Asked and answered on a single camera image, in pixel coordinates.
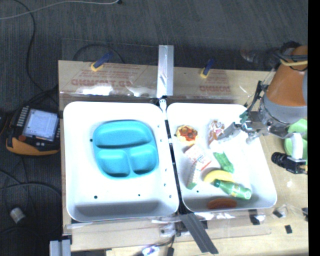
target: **blue plate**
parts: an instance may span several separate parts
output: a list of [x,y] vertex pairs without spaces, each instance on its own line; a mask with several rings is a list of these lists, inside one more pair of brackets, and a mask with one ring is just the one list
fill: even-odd
[[159,165],[155,137],[141,121],[119,120],[101,124],[93,133],[95,160],[109,178],[146,175]]

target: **dark floor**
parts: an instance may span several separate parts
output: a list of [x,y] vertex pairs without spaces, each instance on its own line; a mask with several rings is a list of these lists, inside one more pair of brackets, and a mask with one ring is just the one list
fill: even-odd
[[[59,1],[0,0],[3,112],[12,112],[36,94],[54,88],[58,60],[96,60],[104,52],[101,44],[108,42],[117,45],[117,61],[125,63],[157,63],[157,55],[148,47],[173,45],[177,67],[199,68],[215,58],[216,69],[239,70],[269,70],[269,56],[260,53],[289,41],[308,44],[308,0],[56,3]],[[16,16],[48,5],[52,6]],[[258,54],[247,61],[241,50]],[[51,97],[38,102],[39,107],[56,110],[57,96],[53,90]],[[2,134],[1,256],[49,255],[49,241],[61,238],[61,198],[56,191],[61,191],[60,153],[15,155],[6,149]],[[11,219],[9,212],[14,207],[25,213],[25,226],[17,226]]]

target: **white tray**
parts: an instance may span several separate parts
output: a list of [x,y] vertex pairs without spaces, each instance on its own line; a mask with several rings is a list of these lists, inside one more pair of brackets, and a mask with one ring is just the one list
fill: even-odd
[[213,152],[225,152],[234,166],[233,178],[237,183],[252,190],[249,200],[237,199],[237,207],[231,210],[266,209],[277,202],[277,192],[274,186],[265,154],[259,139],[250,145],[246,143],[248,135],[241,132],[235,138],[218,143],[216,140],[212,149],[208,146],[208,125],[213,120],[219,120],[225,127],[232,122],[239,122],[239,115],[246,108],[236,104],[201,104],[201,103],[173,103],[167,108],[167,117],[172,136],[172,145],[178,172],[182,200],[192,212],[214,212],[208,209],[209,201],[231,197],[220,188],[200,180],[192,189],[187,189],[192,162],[184,154],[188,146],[183,145],[174,134],[181,125],[189,125],[198,131],[201,146],[211,158],[211,163],[202,171],[203,175],[212,169],[219,169],[220,165],[213,156]]
[[[110,179],[99,170],[92,142],[108,121],[138,120],[155,137],[159,165],[150,174]],[[63,112],[66,209],[79,222],[165,217],[178,210],[179,197],[163,113],[149,103],[72,102]]]

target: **green cap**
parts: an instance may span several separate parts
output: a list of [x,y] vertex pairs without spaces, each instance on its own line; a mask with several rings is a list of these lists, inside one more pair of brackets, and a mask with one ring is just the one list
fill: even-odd
[[220,179],[215,179],[214,182],[213,182],[213,185],[217,188],[219,188],[220,186]]

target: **brown food item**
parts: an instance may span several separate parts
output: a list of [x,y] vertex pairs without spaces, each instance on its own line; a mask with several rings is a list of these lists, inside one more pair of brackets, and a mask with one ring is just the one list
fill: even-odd
[[209,209],[225,209],[237,207],[237,201],[232,198],[217,198],[208,202],[207,207]]
[[187,145],[192,145],[198,138],[198,131],[188,125],[179,126],[175,133],[176,137]]

